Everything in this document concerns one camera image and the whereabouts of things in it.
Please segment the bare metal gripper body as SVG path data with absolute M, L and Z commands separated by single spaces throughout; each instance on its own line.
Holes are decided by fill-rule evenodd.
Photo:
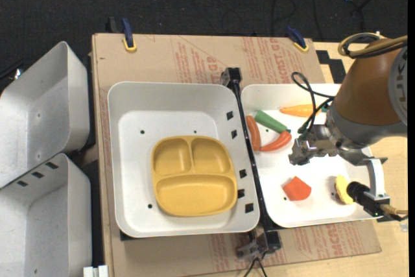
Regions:
M 313 125 L 306 135 L 303 151 L 309 158 L 338 154 L 335 144 L 330 141 L 330 132 L 325 125 Z

